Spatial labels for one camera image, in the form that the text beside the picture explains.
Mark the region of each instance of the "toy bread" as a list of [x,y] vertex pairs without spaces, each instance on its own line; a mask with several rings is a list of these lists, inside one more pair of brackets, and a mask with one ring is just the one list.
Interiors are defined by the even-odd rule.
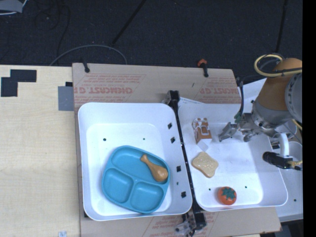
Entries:
[[218,162],[206,152],[201,152],[193,159],[192,166],[200,170],[207,178],[211,178],[215,174]]

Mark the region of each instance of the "brown cylinder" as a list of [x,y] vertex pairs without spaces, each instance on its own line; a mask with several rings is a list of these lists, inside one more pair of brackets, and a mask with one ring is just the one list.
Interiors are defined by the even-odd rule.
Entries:
[[[273,71],[282,71],[302,67],[302,61],[296,58],[287,58],[279,62]],[[267,78],[256,101],[263,107],[276,111],[287,111],[285,103],[285,89],[293,75]]]

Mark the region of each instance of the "cardboard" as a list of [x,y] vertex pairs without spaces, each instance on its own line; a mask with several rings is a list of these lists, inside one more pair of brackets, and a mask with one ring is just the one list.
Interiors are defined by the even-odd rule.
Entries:
[[[237,104],[240,95],[232,70],[208,69],[209,77],[199,68],[173,68],[134,65],[73,64],[74,110],[79,182],[79,209],[82,237],[140,236],[177,237],[175,226],[182,215],[141,217],[98,222],[84,216],[78,110],[88,102],[159,103],[169,90],[181,97],[203,103]],[[204,212],[207,225],[197,237],[224,237],[278,232],[280,222],[274,207]]]

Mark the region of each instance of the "white plastic tray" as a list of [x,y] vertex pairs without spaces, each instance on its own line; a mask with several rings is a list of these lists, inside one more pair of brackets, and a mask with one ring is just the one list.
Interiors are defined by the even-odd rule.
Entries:
[[[93,220],[183,214],[192,195],[174,111],[166,104],[87,103],[78,113],[83,206]],[[161,206],[142,214],[110,202],[101,178],[111,153],[120,146],[137,147],[162,158],[170,168],[170,183]]]
[[[264,152],[272,152],[269,139],[262,134],[244,142],[240,131],[233,138],[219,142],[218,135],[228,122],[234,123],[237,104],[183,104],[179,109],[180,124],[189,161],[196,199],[206,211],[221,211],[252,207],[280,206],[287,201],[287,190],[279,168],[262,160]],[[192,121],[207,118],[212,141],[207,153],[219,163],[212,178],[192,167],[192,160],[202,151],[196,145]],[[233,205],[218,202],[219,187],[235,189]]]

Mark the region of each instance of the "blue plate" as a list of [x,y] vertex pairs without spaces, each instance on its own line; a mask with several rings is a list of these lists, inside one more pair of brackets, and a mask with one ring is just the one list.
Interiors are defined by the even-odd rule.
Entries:
[[[148,160],[167,169],[168,178],[156,181],[149,167],[140,160]],[[141,213],[156,211],[162,204],[170,181],[167,163],[139,148],[121,146],[110,155],[102,176],[102,191],[111,202]]]

